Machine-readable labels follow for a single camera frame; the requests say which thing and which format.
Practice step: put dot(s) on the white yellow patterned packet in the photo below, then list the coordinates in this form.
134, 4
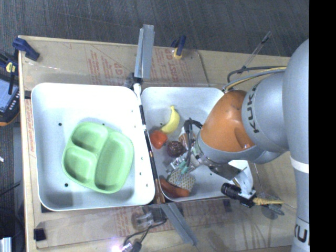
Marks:
187, 183

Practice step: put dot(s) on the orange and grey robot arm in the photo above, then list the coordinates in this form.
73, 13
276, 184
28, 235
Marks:
265, 114

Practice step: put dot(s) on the brown and white bread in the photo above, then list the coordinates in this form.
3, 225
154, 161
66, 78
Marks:
183, 138

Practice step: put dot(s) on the green divided plate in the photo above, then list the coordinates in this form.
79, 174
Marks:
105, 161

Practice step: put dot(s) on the black cylinder on white bracket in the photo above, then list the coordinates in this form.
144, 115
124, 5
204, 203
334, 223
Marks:
233, 190

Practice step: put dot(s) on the brown cardboard board red print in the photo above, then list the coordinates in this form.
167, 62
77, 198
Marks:
78, 62

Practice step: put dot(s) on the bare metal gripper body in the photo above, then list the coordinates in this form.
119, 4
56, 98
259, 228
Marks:
183, 164

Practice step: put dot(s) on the orange sausage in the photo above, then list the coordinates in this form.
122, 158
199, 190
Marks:
173, 190

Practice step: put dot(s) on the yellow banana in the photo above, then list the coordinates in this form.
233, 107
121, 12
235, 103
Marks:
172, 122

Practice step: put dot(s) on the dark brown doughnut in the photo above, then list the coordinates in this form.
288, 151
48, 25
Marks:
175, 148

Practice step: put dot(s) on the white plastic tray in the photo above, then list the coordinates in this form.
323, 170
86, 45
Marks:
86, 101
183, 98

